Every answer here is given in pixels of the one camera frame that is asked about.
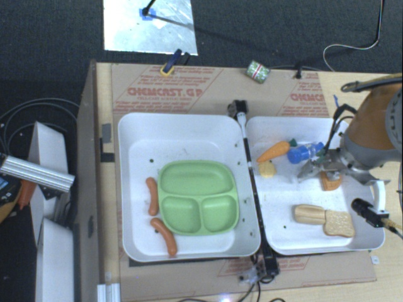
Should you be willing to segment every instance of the sausage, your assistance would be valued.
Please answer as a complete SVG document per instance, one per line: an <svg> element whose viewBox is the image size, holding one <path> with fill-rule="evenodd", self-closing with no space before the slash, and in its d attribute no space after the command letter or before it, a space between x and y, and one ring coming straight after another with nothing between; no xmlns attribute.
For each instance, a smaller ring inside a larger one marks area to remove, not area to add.
<svg viewBox="0 0 403 302"><path fill-rule="evenodd" d="M175 256L178 252L176 241L174 235L165 226L164 222L159 218L154 217L151 219L150 224L162 235L162 237L164 237L169 256Z"/></svg>
<svg viewBox="0 0 403 302"><path fill-rule="evenodd" d="M145 180L145 183L147 184L147 187L149 188L150 196L151 196L149 214L150 214L150 216L156 216L158 214L158 209L159 209L157 182L153 177L148 177Z"/></svg>

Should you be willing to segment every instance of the green can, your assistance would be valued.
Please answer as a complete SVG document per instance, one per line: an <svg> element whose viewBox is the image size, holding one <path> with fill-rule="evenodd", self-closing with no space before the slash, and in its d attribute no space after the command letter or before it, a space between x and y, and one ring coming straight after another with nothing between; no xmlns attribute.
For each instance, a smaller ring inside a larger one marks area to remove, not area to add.
<svg viewBox="0 0 403 302"><path fill-rule="evenodd" d="M267 76L269 75L269 68L263 66L255 60L252 60L249 67L246 70L246 75L248 75L251 79L254 79L256 82L262 84Z"/></svg>

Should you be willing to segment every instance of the bread slice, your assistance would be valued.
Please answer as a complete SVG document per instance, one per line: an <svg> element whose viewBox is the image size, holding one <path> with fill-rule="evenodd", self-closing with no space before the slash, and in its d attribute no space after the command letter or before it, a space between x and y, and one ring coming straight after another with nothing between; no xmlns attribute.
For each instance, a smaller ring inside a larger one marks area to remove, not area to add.
<svg viewBox="0 0 403 302"><path fill-rule="evenodd" d="M355 229L351 215L345 211L325 211L323 231L329 236L354 237Z"/></svg>

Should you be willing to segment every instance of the green plate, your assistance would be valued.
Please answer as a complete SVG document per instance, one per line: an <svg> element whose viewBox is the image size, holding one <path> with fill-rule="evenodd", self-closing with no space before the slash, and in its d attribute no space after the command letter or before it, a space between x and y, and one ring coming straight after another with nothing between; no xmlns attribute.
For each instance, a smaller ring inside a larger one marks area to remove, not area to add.
<svg viewBox="0 0 403 302"><path fill-rule="evenodd" d="M238 193L227 166L207 160L175 161L158 176L162 220L180 235L213 235L233 229Z"/></svg>

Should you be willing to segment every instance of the blue toy bottle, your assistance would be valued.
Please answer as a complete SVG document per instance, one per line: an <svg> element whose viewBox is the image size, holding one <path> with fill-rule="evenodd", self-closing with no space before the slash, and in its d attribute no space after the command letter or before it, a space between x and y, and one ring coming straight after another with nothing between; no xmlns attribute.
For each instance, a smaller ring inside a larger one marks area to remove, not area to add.
<svg viewBox="0 0 403 302"><path fill-rule="evenodd" d="M315 157L316 153L323 147L322 142L301 145L298 148L291 148L287 153L287 157L292 164L299 164L301 161Z"/></svg>

